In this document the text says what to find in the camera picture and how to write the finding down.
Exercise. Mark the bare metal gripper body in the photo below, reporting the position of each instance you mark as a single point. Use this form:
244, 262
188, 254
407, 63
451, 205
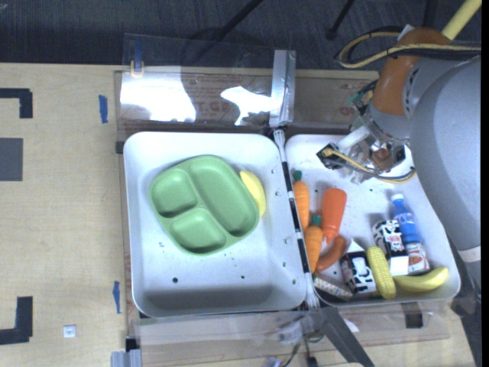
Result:
382, 155

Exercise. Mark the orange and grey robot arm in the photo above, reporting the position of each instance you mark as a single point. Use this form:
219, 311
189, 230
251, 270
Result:
443, 136

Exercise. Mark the white plastic tray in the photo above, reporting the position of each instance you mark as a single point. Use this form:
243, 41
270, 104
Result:
363, 201
214, 281

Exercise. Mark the blue bottle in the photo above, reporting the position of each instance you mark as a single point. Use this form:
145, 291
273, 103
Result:
405, 220

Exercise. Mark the orange bottle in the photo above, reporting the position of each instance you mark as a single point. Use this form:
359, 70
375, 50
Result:
333, 208

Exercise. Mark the cow print can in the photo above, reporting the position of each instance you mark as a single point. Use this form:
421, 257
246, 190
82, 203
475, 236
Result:
389, 235

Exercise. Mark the orange carrot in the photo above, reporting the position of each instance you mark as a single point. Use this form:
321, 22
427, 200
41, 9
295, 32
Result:
301, 201
313, 243

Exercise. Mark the thin black and white rod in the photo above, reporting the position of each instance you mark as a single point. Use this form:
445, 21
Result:
294, 212

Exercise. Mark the red and white can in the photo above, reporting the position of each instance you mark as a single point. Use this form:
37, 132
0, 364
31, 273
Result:
417, 258

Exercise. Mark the white cube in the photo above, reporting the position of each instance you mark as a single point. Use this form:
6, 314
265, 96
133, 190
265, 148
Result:
399, 266

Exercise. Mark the orange sausage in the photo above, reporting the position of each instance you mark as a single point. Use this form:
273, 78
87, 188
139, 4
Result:
331, 255

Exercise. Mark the yellow corn cob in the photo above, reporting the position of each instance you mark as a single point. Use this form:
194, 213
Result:
381, 271

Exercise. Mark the black and white milk carton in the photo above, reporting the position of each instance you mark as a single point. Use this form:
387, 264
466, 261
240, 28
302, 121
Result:
358, 271

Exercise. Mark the patterned flat packet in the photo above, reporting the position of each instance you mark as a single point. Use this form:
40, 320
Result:
331, 288

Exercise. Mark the green divided plate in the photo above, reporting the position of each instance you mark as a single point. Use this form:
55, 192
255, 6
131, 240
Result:
214, 193

